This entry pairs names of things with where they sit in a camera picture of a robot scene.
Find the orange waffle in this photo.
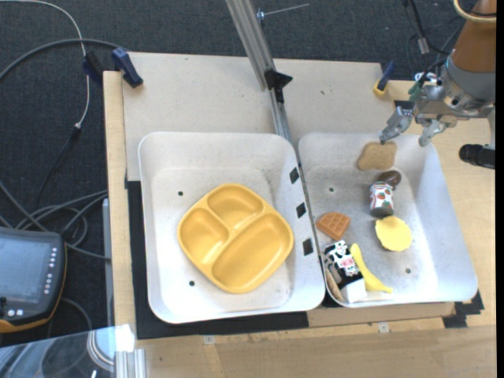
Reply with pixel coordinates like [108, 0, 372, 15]
[315, 211, 351, 242]

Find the brown doughnut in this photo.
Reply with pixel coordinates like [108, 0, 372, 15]
[376, 169, 402, 191]

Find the black cylinder on white bracket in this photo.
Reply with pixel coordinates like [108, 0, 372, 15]
[458, 107, 497, 171]

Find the yellow divided plate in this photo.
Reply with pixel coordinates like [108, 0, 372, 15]
[176, 183, 295, 295]

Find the strawberry print can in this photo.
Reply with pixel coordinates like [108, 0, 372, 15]
[369, 182, 395, 218]

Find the cow print carton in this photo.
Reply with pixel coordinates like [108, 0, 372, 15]
[322, 239, 369, 304]

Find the tan bread slice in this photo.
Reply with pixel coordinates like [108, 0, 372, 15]
[357, 141, 398, 172]

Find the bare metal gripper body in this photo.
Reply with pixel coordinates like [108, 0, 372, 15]
[412, 83, 495, 128]

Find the tan biscuit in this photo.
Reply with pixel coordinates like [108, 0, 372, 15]
[324, 269, 343, 303]

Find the yellow banana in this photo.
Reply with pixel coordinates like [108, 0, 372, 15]
[349, 243, 395, 295]

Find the white plastic tray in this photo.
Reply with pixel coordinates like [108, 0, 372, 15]
[137, 131, 327, 325]
[298, 132, 480, 309]

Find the yellow round burger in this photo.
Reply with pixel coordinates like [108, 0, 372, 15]
[374, 215, 413, 253]

